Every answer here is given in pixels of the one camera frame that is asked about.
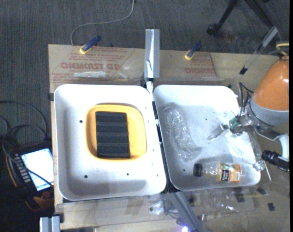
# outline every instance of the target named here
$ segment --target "screen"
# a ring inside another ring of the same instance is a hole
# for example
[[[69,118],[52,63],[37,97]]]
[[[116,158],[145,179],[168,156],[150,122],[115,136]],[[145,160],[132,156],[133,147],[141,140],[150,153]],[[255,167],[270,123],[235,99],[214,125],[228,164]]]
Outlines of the screen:
[[[51,151],[46,149],[37,150],[31,153],[21,155],[25,166],[38,174],[51,184],[54,182],[53,157]],[[48,183],[40,177],[30,173],[30,176],[38,191],[50,187]]]

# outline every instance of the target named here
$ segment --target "bottle cap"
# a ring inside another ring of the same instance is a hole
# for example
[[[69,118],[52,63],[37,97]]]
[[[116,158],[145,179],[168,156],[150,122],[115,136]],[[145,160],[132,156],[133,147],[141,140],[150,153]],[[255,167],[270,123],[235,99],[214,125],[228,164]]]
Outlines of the bottle cap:
[[[194,171],[193,171],[194,176],[201,177],[202,171],[203,171],[203,166],[200,163],[195,163]]]

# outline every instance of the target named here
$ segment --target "bottle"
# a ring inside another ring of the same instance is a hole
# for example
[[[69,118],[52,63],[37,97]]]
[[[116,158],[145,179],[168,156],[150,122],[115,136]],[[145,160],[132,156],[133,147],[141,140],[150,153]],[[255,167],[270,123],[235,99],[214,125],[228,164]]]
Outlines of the bottle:
[[[241,166],[238,163],[213,161],[194,164],[193,174],[196,177],[207,177],[215,182],[238,183],[241,179]]]

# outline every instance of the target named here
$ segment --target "clear plastic bottle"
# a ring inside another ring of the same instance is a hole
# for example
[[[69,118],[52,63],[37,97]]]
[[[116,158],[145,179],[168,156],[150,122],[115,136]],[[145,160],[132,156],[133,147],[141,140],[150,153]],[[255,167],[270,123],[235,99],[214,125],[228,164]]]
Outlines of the clear plastic bottle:
[[[193,174],[196,177],[212,179],[214,182],[238,183],[242,177],[238,163],[213,161],[194,164]]]

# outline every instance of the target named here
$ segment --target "white cable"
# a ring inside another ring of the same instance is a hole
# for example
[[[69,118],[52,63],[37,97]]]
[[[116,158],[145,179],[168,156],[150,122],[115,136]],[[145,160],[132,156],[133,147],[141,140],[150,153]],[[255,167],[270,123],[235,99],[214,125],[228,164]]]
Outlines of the white cable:
[[[71,36],[70,36],[71,45],[73,45],[73,34],[74,34],[74,32],[75,32],[76,30],[78,30],[78,29],[81,28],[81,27],[87,26],[87,25],[108,24],[108,23],[114,23],[114,22],[118,22],[118,21],[123,21],[123,20],[127,19],[128,17],[130,17],[130,16],[132,15],[134,3],[135,3],[135,1],[132,0],[132,10],[131,10],[131,12],[130,12],[126,17],[124,17],[124,18],[122,18],[122,19],[117,19],[117,20],[113,20],[113,21],[105,21],[105,22],[91,22],[91,23],[86,23],[86,24],[83,24],[83,25],[80,25],[80,26],[76,27],[76,28],[71,32]]]

